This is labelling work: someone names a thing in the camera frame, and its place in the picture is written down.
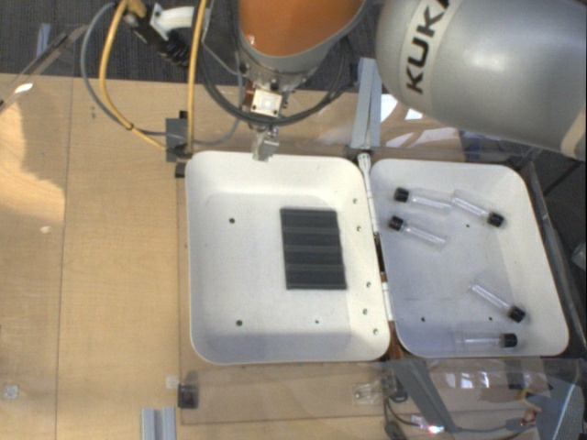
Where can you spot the black cylinder on white bracket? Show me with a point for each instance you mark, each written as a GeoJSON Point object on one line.
{"type": "Point", "coordinates": [170, 39]}

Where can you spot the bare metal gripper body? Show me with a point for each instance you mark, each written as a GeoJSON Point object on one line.
{"type": "Point", "coordinates": [266, 102]}

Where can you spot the clear vial with black cap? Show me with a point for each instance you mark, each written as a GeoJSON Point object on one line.
{"type": "Point", "coordinates": [403, 195]}
{"type": "Point", "coordinates": [397, 223]}
{"type": "Point", "coordinates": [508, 340]}
{"type": "Point", "coordinates": [516, 313]}
{"type": "Point", "coordinates": [494, 219]}

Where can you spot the dark grey ribbed foam holder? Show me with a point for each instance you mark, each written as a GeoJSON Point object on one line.
{"type": "Point", "coordinates": [314, 250]}

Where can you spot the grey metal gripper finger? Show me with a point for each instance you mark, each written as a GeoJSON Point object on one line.
{"type": "Point", "coordinates": [259, 148]}
{"type": "Point", "coordinates": [271, 147]}

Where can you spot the white plastic tray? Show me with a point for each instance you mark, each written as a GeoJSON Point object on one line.
{"type": "Point", "coordinates": [247, 264]}
{"type": "Point", "coordinates": [458, 268]}

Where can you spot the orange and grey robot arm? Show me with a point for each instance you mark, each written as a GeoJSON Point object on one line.
{"type": "Point", "coordinates": [481, 48]}

